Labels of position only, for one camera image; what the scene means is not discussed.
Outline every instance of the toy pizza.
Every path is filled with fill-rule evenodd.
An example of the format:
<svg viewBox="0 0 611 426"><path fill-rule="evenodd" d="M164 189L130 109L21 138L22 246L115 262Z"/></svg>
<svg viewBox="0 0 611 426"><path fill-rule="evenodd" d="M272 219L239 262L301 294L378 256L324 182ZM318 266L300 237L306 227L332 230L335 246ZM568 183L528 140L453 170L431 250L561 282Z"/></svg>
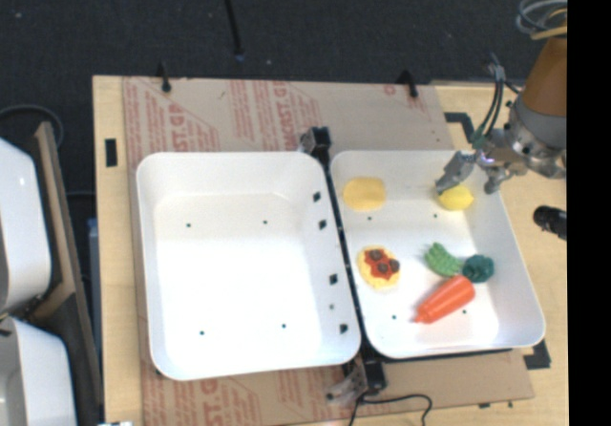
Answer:
<svg viewBox="0 0 611 426"><path fill-rule="evenodd" d="M394 255L381 246L369 246L358 254L361 276L372 287L389 288L399 280L401 265Z"/></svg>

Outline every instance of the toy vegetable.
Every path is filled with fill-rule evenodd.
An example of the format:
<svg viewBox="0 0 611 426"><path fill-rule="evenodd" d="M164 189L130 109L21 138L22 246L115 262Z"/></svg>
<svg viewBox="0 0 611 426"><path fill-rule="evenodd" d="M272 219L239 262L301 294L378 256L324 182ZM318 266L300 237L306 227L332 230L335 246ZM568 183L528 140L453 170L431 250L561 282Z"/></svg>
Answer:
<svg viewBox="0 0 611 426"><path fill-rule="evenodd" d="M455 275L418 307L417 323L430 324L460 309L475 298L474 285L464 275Z"/></svg>

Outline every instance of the cardboard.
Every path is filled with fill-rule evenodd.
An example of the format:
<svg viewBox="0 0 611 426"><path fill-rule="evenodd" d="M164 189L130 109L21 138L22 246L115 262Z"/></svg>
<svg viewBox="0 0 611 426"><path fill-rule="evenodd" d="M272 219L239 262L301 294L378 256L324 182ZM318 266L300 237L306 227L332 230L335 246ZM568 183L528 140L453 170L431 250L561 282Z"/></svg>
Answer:
<svg viewBox="0 0 611 426"><path fill-rule="evenodd" d="M433 88L418 98L401 85L123 78L130 190L139 162L158 151L292 150L312 126L329 128L331 155L347 149L452 149ZM136 197L130 197L133 204ZM143 421L150 425L272 426L347 418L326 390L341 367L176 382L155 370L148 351L137 217L134 262ZM533 396L519 351L384 365L380 398L429 394L434 407ZM424 401L363 406L359 415L422 410Z"/></svg>

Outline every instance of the toy lemon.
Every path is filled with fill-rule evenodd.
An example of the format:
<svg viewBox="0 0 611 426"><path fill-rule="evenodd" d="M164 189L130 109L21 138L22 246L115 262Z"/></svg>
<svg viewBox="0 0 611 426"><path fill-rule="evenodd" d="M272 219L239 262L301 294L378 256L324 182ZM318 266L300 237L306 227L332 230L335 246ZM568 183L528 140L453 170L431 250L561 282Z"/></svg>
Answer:
<svg viewBox="0 0 611 426"><path fill-rule="evenodd" d="M464 210L474 202L471 190L464 185L457 185L439 195L439 202L448 210Z"/></svg>

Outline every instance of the white plastic container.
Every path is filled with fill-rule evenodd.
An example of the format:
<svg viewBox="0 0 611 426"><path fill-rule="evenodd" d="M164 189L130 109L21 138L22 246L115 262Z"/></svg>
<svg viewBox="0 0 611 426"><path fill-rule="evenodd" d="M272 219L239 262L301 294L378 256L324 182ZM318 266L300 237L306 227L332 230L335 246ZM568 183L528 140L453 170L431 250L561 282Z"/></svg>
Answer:
<svg viewBox="0 0 611 426"><path fill-rule="evenodd" d="M76 426L68 355L62 341L25 322L0 323L0 424Z"/></svg>
<svg viewBox="0 0 611 426"><path fill-rule="evenodd" d="M437 201L434 181L443 175L453 151L351 151L331 164L358 299L371 345L383 355L413 358L458 352L533 346L545 323L499 193L487 195L486 176L475 168L464 184L474 203L449 211ZM386 202L358 212L342 196L346 184L360 177L379 178ZM475 284L475 298L463 310L432 324L414 323L418 304L443 277L433 273L424 255L439 242L455 257L491 257L495 274ZM395 288L381 291L360 275L357 255L381 245L401 264Z"/></svg>
<svg viewBox="0 0 611 426"><path fill-rule="evenodd" d="M297 152L157 153L137 170L150 351L177 380L359 350L325 174Z"/></svg>
<svg viewBox="0 0 611 426"><path fill-rule="evenodd" d="M0 313L44 293L51 254L30 155L0 138Z"/></svg>

